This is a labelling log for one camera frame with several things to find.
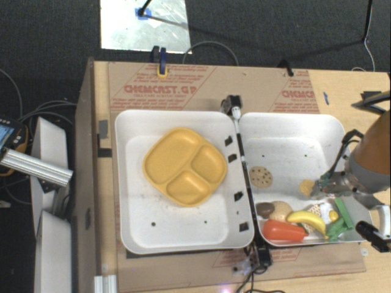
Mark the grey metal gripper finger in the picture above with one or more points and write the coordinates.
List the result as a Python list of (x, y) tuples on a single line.
[(320, 183), (316, 192)]

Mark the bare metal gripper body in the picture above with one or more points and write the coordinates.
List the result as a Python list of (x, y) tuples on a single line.
[(339, 183)]

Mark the yellow toy food piece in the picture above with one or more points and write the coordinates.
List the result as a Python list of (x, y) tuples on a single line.
[(306, 187)]

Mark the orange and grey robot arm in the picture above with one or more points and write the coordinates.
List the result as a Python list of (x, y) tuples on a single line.
[(374, 151)]

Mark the tan waffle patterned toy food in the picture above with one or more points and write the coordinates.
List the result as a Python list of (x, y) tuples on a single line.
[(314, 209)]

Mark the white and yellow fried egg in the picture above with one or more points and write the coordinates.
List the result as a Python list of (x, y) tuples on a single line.
[(329, 211)]

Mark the yellow banana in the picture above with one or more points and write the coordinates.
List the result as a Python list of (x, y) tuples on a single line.
[(308, 217)]

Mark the green flat stick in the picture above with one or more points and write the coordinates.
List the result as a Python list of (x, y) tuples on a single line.
[(343, 212)]

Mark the tan bread roll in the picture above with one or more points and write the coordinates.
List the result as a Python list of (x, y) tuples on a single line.
[(281, 210)]

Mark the green toy vegetable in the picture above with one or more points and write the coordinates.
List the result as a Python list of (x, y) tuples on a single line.
[(336, 229)]

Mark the white plastic tray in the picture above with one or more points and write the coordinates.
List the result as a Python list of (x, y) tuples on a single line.
[(287, 151), (134, 224)]

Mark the orange carrot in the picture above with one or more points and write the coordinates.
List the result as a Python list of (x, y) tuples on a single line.
[(282, 231)]

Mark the dark brown round toy food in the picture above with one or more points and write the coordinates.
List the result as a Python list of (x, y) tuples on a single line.
[(264, 209)]

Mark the tan chocolate chip biscuit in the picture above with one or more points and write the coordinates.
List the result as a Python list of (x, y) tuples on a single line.
[(260, 177)]

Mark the thin black and white rod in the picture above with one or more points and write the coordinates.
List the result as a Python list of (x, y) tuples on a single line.
[(243, 160)]

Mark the yellow divided plate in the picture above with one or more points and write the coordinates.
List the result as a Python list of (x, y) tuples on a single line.
[(180, 163)]

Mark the brown cardboard board red print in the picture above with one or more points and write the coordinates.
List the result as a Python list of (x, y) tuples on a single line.
[(171, 90)]

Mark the black cylinder on white bracket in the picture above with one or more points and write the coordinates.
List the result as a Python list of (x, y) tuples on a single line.
[(371, 234)]

